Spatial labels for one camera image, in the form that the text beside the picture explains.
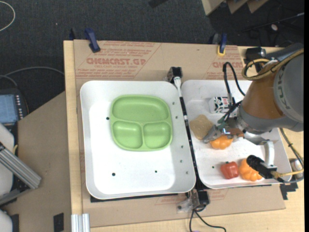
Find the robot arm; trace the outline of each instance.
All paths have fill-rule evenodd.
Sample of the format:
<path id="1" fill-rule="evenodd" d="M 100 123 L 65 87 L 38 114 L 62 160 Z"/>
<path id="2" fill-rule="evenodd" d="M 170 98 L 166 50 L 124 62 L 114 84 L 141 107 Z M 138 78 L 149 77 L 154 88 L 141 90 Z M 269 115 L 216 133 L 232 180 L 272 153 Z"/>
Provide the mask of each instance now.
<path id="1" fill-rule="evenodd" d="M 243 76 L 252 83 L 238 106 L 237 116 L 219 120 L 219 125 L 212 127 L 203 142 L 208 143 L 225 134 L 266 145 L 268 142 L 261 134 L 273 128 L 304 130 L 304 49 L 290 54 L 285 49 L 284 54 L 284 58 L 264 59 L 267 63 L 256 76 L 246 75 L 250 63 L 243 69 Z M 249 156 L 247 163 L 264 178 L 275 176 L 276 168 L 271 166 L 269 159 L 264 162 Z"/>

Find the green divided tray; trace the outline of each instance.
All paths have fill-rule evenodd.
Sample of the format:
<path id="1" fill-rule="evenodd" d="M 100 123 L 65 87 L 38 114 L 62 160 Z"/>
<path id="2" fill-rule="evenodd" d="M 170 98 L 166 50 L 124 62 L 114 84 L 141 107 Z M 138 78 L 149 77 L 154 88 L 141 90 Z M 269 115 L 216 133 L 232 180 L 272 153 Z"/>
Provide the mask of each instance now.
<path id="1" fill-rule="evenodd" d="M 113 140 L 122 149 L 160 150 L 172 141 L 169 106 L 155 96 L 119 96 L 112 102 L 110 122 Z"/>

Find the black cable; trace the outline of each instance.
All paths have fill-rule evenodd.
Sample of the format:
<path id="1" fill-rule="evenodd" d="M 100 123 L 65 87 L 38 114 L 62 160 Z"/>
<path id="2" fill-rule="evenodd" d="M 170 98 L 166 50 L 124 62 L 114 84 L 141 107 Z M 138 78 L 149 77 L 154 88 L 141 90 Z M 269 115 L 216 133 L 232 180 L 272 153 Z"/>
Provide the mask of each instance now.
<path id="1" fill-rule="evenodd" d="M 197 212 L 201 212 L 201 211 L 205 210 L 205 208 L 206 208 L 206 205 L 203 205 L 202 207 L 201 207 L 201 206 L 198 206 L 197 208 L 195 208 L 195 210 L 196 210 Z"/>
<path id="2" fill-rule="evenodd" d="M 247 63 L 246 66 L 244 67 L 244 74 L 245 74 L 245 76 L 247 76 L 247 71 L 248 71 L 248 69 L 251 68 L 254 64 L 258 64 L 258 63 L 263 63 L 263 64 L 265 64 L 265 63 L 266 63 L 264 60 L 261 60 L 261 61 L 254 61 L 254 60 L 252 60 L 251 62 L 252 62 L 251 65 L 248 65 L 248 64 L 250 63 L 250 62 L 249 62 L 249 63 Z"/>
<path id="3" fill-rule="evenodd" d="M 292 183 L 297 183 L 297 182 L 300 182 L 304 179 L 304 172 L 303 172 L 303 176 L 300 177 L 299 179 L 294 179 L 294 180 L 289 180 L 289 181 L 286 181 L 282 178 L 278 178 L 277 180 L 281 183 L 284 183 L 284 184 L 292 184 Z"/>
<path id="4" fill-rule="evenodd" d="M 224 117 L 227 117 L 227 118 L 225 119 L 225 122 L 227 122 L 227 120 L 230 118 L 231 113 L 232 113 L 237 107 L 239 107 L 239 105 L 241 104 L 241 102 L 242 102 L 242 101 L 239 101 L 239 102 L 233 104 L 233 105 L 229 108 L 229 110 L 227 111 L 227 113 L 224 115 Z"/>
<path id="5" fill-rule="evenodd" d="M 190 230 L 190 232 L 192 232 L 191 223 L 192 223 L 193 215 L 194 215 L 194 209 L 192 210 L 192 214 L 191 214 L 191 218 L 190 218 L 190 222 L 189 222 L 189 230 Z"/>
<path id="6" fill-rule="evenodd" d="M 12 78 L 10 78 L 10 77 L 8 77 L 8 76 L 6 76 L 6 75 L 0 75 L 0 79 L 1 79 L 1 78 L 5 78 L 5 79 L 11 81 L 11 82 L 15 85 L 15 87 L 17 87 L 17 82 L 14 81 L 14 79 L 12 79 Z"/>
<path id="7" fill-rule="evenodd" d="M 5 74 L 5 76 L 12 75 L 12 74 L 17 73 L 17 72 L 30 71 L 30 70 L 35 70 L 35 69 L 43 69 L 43 70 L 55 71 L 55 72 L 58 72 L 58 73 L 64 75 L 64 73 L 62 71 L 59 71 L 59 70 L 51 68 L 51 67 L 36 66 L 36 67 L 22 68 L 22 69 L 19 69 L 19 70 L 7 73 L 7 74 Z"/>
<path id="8" fill-rule="evenodd" d="M 214 225 L 210 225 L 208 224 L 199 214 L 198 214 L 198 211 L 196 209 L 193 209 L 192 210 L 192 214 L 191 214 L 191 218 L 190 218 L 190 222 L 189 222 L 189 229 L 190 229 L 190 232 L 192 232 L 192 228 L 191 228 L 191 224 L 192 224 L 192 218 L 193 218 L 193 215 L 194 213 L 198 216 L 199 219 L 201 219 L 201 221 L 206 224 L 207 226 L 211 227 L 211 228 L 216 228 L 216 229 L 222 229 L 224 230 L 224 232 L 226 232 L 226 229 L 222 226 L 214 226 Z"/>
<path id="9" fill-rule="evenodd" d="M 301 156 L 299 155 L 299 153 L 295 150 L 295 148 L 293 147 L 293 144 L 290 142 L 290 140 L 288 139 L 287 135 L 285 134 L 283 128 L 280 128 L 280 132 L 282 133 L 283 138 L 285 139 L 285 141 L 287 142 L 288 146 L 291 148 L 291 150 L 293 151 L 293 153 L 295 154 L 296 158 L 299 160 L 300 165 L 302 166 L 302 168 L 304 168 L 304 163 L 303 160 L 301 159 Z"/>
<path id="10" fill-rule="evenodd" d="M 234 70 L 234 67 L 232 66 L 232 64 L 230 62 L 226 62 L 224 65 L 223 65 L 223 68 L 222 68 L 222 71 L 224 73 L 224 82 L 225 82 L 225 85 L 226 85 L 226 89 L 227 89 L 227 92 L 230 93 L 230 88 L 229 88 L 229 85 L 228 85 L 228 82 L 227 82 L 227 75 L 226 75 L 226 66 L 229 66 L 233 72 L 233 75 L 234 75 L 234 79 L 235 79 L 235 82 L 236 82 L 236 86 L 238 88 L 238 90 L 240 91 L 240 93 L 245 96 L 246 94 L 241 90 L 240 86 L 239 86 L 239 83 L 238 83 L 238 79 L 237 79 L 237 75 L 235 73 L 235 70 Z"/>

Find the monitor screen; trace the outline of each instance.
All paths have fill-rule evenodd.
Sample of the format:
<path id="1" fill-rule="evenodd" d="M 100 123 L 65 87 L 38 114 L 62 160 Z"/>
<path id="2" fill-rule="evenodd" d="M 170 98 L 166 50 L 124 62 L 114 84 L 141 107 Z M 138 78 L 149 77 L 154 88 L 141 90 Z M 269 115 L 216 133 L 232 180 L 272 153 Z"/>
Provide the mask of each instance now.
<path id="1" fill-rule="evenodd" d="M 18 120 L 13 94 L 0 95 L 0 123 L 15 123 Z"/>

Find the orange pepper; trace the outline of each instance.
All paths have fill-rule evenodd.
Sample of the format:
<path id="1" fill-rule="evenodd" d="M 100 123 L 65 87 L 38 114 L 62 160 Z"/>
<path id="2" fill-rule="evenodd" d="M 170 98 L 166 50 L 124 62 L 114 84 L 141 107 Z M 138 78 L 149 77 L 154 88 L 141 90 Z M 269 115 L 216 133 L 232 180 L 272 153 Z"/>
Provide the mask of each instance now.
<path id="1" fill-rule="evenodd" d="M 229 139 L 226 135 L 222 135 L 216 140 L 210 141 L 211 146 L 214 149 L 225 149 L 229 147 L 233 142 L 233 138 Z"/>
<path id="2" fill-rule="evenodd" d="M 256 181 L 262 179 L 262 176 L 259 174 L 259 172 L 248 165 L 247 159 L 242 160 L 239 167 L 239 172 L 241 177 L 245 180 Z"/>

